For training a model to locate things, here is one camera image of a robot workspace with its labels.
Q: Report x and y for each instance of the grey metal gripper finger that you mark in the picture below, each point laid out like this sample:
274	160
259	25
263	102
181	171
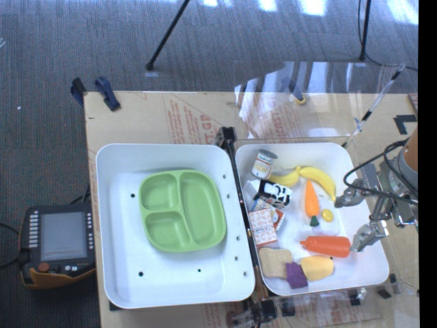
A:
370	232
351	195

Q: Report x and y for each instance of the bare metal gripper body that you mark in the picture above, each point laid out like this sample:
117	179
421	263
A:
392	197

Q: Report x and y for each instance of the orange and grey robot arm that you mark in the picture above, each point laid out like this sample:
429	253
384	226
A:
411	149

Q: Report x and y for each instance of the white fried egg yellow yolk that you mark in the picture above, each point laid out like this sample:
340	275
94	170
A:
327	215

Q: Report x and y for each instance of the yellow banana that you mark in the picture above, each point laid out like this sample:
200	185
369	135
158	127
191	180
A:
321	178

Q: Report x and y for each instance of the orange carrot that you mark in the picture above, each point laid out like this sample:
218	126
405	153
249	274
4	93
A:
311	200

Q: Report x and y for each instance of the white plastic tray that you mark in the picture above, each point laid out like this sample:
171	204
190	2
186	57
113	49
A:
358	272
177	279

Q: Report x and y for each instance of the orange bottle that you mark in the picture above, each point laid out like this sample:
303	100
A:
327	245

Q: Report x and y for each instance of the yellow rounded toy fruit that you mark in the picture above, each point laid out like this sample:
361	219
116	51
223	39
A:
317	268

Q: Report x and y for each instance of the red and white packet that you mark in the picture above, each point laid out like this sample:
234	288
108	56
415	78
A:
279	219

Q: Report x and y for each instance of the black and white milk carton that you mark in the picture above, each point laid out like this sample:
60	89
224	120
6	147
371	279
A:
274	192

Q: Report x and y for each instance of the purple grapes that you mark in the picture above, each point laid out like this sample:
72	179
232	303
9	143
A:
295	276

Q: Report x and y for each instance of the small white and yellow can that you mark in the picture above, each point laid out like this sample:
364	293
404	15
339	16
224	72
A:
263	165

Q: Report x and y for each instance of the orange and white carton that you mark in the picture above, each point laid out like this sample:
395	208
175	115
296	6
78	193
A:
262	229

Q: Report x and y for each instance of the tan bread slice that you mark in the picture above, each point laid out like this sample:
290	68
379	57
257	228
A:
273	261

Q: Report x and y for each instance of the thin black rod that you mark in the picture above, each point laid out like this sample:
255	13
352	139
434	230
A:
243	210

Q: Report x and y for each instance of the green divided plate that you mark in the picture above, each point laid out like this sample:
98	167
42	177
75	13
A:
201	203

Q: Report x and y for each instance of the brown cardboard board red print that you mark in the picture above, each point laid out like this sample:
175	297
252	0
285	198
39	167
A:
143	121

